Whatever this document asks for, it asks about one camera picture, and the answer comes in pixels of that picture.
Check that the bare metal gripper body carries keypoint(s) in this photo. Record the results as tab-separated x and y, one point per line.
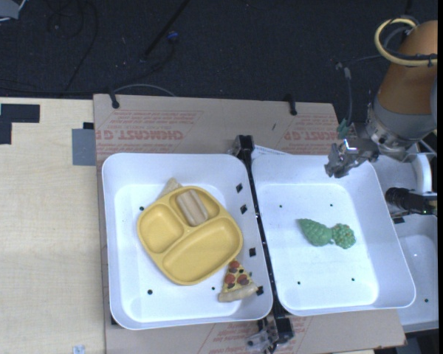
387	144

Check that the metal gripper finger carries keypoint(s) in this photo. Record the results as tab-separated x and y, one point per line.
349	166
332	162

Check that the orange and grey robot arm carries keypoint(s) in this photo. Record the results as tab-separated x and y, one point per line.
409	79

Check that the green toy broccoli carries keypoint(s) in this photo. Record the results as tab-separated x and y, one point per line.
344	236

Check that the green toy grapes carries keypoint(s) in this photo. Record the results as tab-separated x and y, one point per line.
314	231

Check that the white plastic tray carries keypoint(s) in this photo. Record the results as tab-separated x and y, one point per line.
317	271
421	271
133	301

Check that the brown cardboard board red print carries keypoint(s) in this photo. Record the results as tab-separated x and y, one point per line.
206	131

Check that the tan toy sausage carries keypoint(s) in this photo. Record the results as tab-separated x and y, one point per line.
192	208

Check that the toy pizza slice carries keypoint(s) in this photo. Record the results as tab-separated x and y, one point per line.
238	282

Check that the yellow divided plate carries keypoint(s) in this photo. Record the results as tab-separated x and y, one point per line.
199	253

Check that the tan toy bread slice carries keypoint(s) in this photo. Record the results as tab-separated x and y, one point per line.
170	186

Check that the black cylinder on white bracket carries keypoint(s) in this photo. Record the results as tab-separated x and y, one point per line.
406	199

